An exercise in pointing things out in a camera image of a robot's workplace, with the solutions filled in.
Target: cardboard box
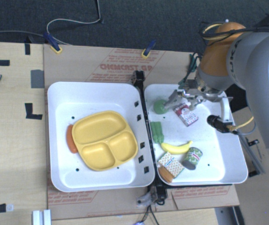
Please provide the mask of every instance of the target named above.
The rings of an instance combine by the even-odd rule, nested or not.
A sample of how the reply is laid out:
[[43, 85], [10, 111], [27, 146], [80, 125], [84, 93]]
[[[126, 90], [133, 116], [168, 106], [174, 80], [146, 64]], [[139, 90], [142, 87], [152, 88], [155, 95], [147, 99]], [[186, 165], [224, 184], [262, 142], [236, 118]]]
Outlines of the cardboard box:
[[[44, 45], [46, 145], [49, 158], [47, 90], [55, 82], [130, 82], [134, 71], [144, 71], [144, 86], [177, 84], [186, 75], [190, 53], [151, 51], [148, 59], [141, 58], [141, 50], [105, 47], [62, 45], [56, 54]], [[144, 213], [136, 199], [147, 188], [63, 193], [48, 179], [48, 209], [52, 219], [86, 218], [108, 215]], [[239, 204], [234, 185], [202, 186], [168, 189], [168, 198], [156, 211], [188, 210], [235, 206]]]

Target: tin can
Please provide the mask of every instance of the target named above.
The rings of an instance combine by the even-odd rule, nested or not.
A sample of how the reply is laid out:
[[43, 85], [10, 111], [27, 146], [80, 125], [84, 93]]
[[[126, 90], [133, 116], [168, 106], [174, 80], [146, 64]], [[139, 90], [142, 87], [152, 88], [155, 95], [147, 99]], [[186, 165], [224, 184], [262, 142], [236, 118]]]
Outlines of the tin can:
[[200, 149], [192, 147], [186, 154], [185, 159], [181, 162], [181, 164], [189, 169], [196, 169], [197, 164], [199, 163], [200, 157], [202, 156], [202, 152]]

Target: yellow plate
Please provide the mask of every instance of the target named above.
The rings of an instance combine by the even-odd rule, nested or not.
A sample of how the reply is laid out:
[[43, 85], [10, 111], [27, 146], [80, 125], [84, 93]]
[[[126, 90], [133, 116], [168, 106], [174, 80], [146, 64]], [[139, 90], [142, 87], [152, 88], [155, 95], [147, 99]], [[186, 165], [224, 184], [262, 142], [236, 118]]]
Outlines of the yellow plate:
[[96, 171], [117, 167], [133, 159], [138, 152], [133, 131], [114, 111], [78, 120], [73, 125], [72, 137], [86, 165]]

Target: wooden table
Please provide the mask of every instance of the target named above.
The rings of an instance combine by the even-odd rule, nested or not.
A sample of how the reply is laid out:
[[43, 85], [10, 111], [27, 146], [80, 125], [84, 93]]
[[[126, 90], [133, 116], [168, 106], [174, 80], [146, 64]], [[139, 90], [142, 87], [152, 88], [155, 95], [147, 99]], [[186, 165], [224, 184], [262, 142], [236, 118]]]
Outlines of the wooden table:
[[[31, 70], [44, 70], [43, 45], [31, 44], [31, 54], [25, 55], [24, 44], [0, 43], [0, 60], [10, 60], [10, 66], [0, 66], [0, 204], [13, 204], [14, 210], [0, 213], [0, 225], [31, 224], [34, 210], [47, 209], [45, 90], [31, 88]], [[33, 104], [33, 114], [43, 114], [41, 120], [26, 119], [25, 103]], [[131, 225], [142, 214], [121, 217], [92, 217], [53, 221], [61, 224]], [[214, 209], [158, 212], [156, 218], [164, 224], [217, 225]], [[145, 224], [155, 224], [149, 216]]]

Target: banana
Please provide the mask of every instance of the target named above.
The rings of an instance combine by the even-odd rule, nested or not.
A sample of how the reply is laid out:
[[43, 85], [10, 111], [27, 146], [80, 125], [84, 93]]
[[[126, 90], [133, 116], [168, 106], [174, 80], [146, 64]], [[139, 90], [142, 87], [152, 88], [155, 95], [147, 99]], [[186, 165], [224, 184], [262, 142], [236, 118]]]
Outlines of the banana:
[[163, 143], [161, 143], [161, 147], [165, 152], [169, 152], [169, 153], [171, 153], [173, 155], [177, 155], [177, 154], [186, 153], [189, 150], [190, 145], [192, 143], [193, 143], [193, 141], [189, 141], [186, 144], [183, 144], [183, 145], [180, 145], [180, 146], [174, 146], [174, 145], [171, 145], [171, 144], [163, 142]]

